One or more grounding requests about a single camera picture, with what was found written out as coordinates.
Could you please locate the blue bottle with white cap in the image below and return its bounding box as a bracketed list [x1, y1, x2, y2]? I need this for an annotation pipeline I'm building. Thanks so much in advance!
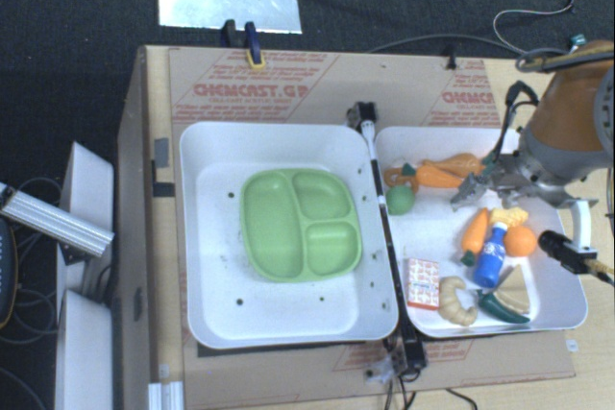
[473, 221, 509, 289]

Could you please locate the orange round fruit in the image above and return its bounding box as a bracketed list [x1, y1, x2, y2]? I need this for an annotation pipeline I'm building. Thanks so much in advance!
[503, 225, 538, 258]

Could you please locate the green divided plate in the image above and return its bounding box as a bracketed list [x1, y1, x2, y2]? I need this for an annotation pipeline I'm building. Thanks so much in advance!
[239, 167, 363, 283]

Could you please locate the pale orange carrot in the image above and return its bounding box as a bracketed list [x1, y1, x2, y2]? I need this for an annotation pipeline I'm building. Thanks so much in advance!
[421, 152, 487, 177]

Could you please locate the thin black and white rod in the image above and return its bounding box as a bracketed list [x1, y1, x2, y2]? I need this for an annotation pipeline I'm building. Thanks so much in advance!
[361, 121, 410, 343]

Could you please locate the green round fruit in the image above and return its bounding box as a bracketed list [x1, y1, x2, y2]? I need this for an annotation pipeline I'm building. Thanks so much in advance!
[384, 184, 417, 216]

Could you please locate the white plastic tray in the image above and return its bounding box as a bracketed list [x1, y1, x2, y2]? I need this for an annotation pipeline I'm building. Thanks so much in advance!
[373, 125, 589, 339]
[179, 120, 401, 350]

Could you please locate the orange and white carton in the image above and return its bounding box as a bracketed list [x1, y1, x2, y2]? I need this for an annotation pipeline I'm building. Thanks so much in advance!
[406, 256, 441, 311]

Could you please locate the black block with thin wires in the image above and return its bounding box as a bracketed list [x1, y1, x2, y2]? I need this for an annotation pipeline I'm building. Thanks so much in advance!
[346, 101, 380, 128]
[382, 334, 429, 381]

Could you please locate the beige croissant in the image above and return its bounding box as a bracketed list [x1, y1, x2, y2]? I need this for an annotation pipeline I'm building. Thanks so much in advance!
[438, 276, 480, 327]

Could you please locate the green chili pepper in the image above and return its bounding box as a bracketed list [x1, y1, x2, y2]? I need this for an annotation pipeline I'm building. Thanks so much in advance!
[476, 289, 531, 325]

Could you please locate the black cylinder on white bracket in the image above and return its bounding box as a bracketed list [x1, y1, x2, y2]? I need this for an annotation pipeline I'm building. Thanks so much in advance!
[536, 199, 602, 276]

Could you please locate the brown cardboard board red print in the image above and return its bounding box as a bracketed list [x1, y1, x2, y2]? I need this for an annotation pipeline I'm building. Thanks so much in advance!
[167, 46, 577, 401]

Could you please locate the orange carrot with green top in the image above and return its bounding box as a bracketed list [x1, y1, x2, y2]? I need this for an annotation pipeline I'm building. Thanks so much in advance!
[401, 162, 465, 194]

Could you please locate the yellow chips toy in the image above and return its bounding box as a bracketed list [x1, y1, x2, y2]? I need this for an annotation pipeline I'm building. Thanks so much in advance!
[488, 205, 529, 228]

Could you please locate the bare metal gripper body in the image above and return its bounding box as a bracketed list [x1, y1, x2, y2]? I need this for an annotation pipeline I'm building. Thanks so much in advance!
[482, 156, 577, 208]

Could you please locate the small orange carrot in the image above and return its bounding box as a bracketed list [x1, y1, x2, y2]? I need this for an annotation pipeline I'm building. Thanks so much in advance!
[459, 206, 491, 267]

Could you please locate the beige sandwich wedge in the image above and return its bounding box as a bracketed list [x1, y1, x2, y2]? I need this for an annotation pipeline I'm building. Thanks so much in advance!
[494, 264, 531, 315]

